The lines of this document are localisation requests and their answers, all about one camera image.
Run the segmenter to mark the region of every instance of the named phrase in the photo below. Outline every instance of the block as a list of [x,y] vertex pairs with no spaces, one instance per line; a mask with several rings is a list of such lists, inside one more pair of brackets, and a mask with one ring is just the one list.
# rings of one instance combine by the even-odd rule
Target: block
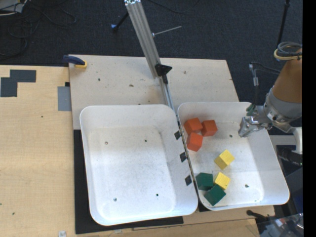
[[231,179],[224,175],[222,172],[219,172],[214,179],[214,184],[217,184],[218,186],[220,186],[223,190],[227,189],[227,186],[229,184],[229,182],[231,181]]
[[200,132],[203,126],[198,118],[191,118],[184,123],[184,128],[187,131],[188,135],[190,135],[192,132]]
[[204,197],[211,203],[211,205],[216,205],[225,195],[225,191],[223,191],[219,185],[215,184],[212,189],[207,191]]
[[192,132],[187,138],[187,148],[197,152],[203,143],[203,136]]
[[213,174],[201,172],[196,176],[196,181],[198,189],[202,191],[208,191],[214,186]]
[[226,168],[231,162],[235,160],[235,157],[229,152],[227,149],[224,150],[215,160],[214,162],[221,168]]
[[202,122],[201,133],[204,137],[213,136],[217,132],[217,125],[215,120],[204,120]]

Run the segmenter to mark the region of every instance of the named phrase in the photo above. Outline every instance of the wooden table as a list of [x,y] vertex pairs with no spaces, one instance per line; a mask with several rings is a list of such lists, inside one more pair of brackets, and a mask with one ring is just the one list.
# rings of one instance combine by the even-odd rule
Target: wooden table
[[[121,62],[122,57],[78,56],[97,63]],[[145,58],[130,57],[130,62],[146,64]],[[211,94],[204,101],[238,101],[229,69],[224,60],[161,59],[174,69],[168,74],[175,106],[185,98],[180,85],[198,69],[208,69]],[[73,112],[58,110],[57,88],[71,82],[72,100],[79,111],[82,101],[75,91],[68,67],[0,66],[0,77],[10,70],[36,70],[36,82],[18,82],[17,97],[0,97],[0,229],[6,237],[105,237],[105,236],[243,236],[253,237],[255,219],[246,214],[252,209],[274,215],[273,206],[256,206],[223,211],[199,212],[184,216],[184,224],[122,229],[76,235],[74,198]]]

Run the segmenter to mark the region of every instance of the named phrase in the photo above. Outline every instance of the green cube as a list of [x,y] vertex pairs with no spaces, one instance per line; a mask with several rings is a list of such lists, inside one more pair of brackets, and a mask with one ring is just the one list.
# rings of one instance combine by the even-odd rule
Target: green cube
[[197,187],[199,190],[208,191],[213,187],[213,174],[201,172],[196,176]]
[[218,185],[215,184],[206,194],[205,198],[211,203],[211,205],[217,204],[226,195],[225,191]]

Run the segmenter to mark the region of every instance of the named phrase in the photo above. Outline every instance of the yellow cube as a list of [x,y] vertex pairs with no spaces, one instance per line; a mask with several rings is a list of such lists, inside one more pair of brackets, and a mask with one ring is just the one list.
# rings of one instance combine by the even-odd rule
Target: yellow cube
[[231,179],[228,176],[224,175],[222,172],[219,172],[215,176],[214,184],[219,185],[223,190],[225,190],[230,181]]
[[223,151],[214,162],[221,168],[226,168],[231,162],[235,160],[235,157],[227,149]]

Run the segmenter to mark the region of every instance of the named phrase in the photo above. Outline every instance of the blue clamp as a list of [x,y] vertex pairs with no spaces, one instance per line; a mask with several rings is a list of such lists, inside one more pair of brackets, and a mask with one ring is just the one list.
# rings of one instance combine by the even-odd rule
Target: blue clamp
[[73,63],[76,68],[83,68],[87,67],[87,62],[84,60],[79,59],[78,57],[71,56],[71,55],[64,55],[62,62],[65,63]]

